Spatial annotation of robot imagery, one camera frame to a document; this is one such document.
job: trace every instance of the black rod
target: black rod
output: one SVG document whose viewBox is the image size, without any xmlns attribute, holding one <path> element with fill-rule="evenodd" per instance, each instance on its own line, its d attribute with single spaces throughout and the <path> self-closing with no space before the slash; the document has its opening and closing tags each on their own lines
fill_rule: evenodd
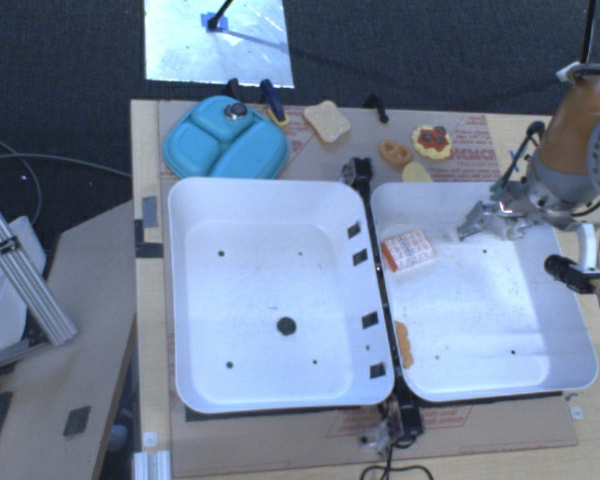
<svg viewBox="0 0 600 480">
<path fill-rule="evenodd" d="M 587 25 L 584 29 L 584 43 L 582 44 L 580 64 L 586 64 L 589 62 L 589 54 L 591 53 L 591 36 L 593 35 L 593 17 L 596 12 L 596 1 L 597 0 L 589 0 L 589 9 L 587 10 Z"/>
<path fill-rule="evenodd" d="M 222 15 L 226 12 L 233 1 L 234 0 L 226 0 L 215 16 L 207 22 L 207 28 L 209 30 L 216 30 L 218 28 L 218 22 L 220 21 L 220 18 L 222 18 Z"/>
</svg>

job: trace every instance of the dark floor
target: dark floor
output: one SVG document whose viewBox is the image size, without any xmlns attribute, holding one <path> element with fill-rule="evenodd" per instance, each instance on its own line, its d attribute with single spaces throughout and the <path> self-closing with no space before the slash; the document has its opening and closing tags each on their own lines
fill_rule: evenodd
<svg viewBox="0 0 600 480">
<path fill-rule="evenodd" d="M 588 0 L 283 2 L 296 85 L 282 91 L 286 103 L 361 106 L 375 92 L 390 108 L 551 114 L 565 93 L 555 71 L 580 57 Z M 0 140 L 129 172 L 131 99 L 217 94 L 145 80 L 143 5 L 0 0 Z M 600 0 L 592 61 L 600 62 Z M 31 165 L 43 190 L 36 231 L 48 249 L 58 233 L 131 197 L 122 177 Z M 33 215 L 36 204 L 29 173 L 0 160 L 5 216 Z M 124 469 L 107 474 L 124 478 Z"/>
</svg>

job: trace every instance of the toy donut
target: toy donut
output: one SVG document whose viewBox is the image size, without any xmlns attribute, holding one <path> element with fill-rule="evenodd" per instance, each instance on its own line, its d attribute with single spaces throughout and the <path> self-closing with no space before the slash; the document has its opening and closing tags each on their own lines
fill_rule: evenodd
<svg viewBox="0 0 600 480">
<path fill-rule="evenodd" d="M 380 155 L 395 167 L 404 167 L 413 160 L 413 151 L 407 146 L 396 144 L 392 140 L 380 143 Z"/>
</svg>

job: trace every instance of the black dot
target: black dot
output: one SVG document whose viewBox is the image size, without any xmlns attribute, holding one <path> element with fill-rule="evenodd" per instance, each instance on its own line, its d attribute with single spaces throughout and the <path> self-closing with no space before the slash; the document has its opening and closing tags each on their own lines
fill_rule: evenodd
<svg viewBox="0 0 600 480">
<path fill-rule="evenodd" d="M 284 336 L 289 336 L 291 334 L 293 334 L 294 332 L 296 332 L 296 323 L 293 320 L 293 318 L 289 318 L 288 316 L 285 316 L 283 318 L 281 318 L 280 320 L 278 320 L 278 330 L 284 335 Z"/>
</svg>

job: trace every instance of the white container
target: white container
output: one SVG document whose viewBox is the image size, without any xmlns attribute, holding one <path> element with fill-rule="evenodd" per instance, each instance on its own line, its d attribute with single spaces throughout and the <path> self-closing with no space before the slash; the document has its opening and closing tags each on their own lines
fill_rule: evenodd
<svg viewBox="0 0 600 480">
<path fill-rule="evenodd" d="M 175 377 L 189 407 L 387 398 L 393 367 L 357 193 L 339 183 L 188 178 L 168 207 Z"/>
<path fill-rule="evenodd" d="M 42 272 L 46 255 L 27 217 L 20 217 L 9 224 L 18 237 L 32 264 Z M 0 267 L 0 350 L 20 341 L 27 318 L 27 306 L 16 288 Z"/>
<path fill-rule="evenodd" d="M 553 228 L 521 240 L 455 229 L 488 183 L 388 183 L 374 192 L 378 240 L 423 229 L 435 258 L 385 268 L 394 320 L 409 331 L 407 384 L 432 402 L 581 389 L 598 363 L 574 292 L 544 270 Z"/>
<path fill-rule="evenodd" d="M 434 402 L 586 387 L 597 360 L 577 300 L 543 268 L 559 252 L 552 228 L 516 242 L 457 239 L 488 186 L 400 183 L 373 194 L 379 240 L 424 229 L 437 254 L 385 269 L 413 356 L 405 380 Z M 185 404 L 226 413 L 389 396 L 388 331 L 364 206 L 351 188 L 188 178 L 171 190 L 168 213 Z"/>
</svg>

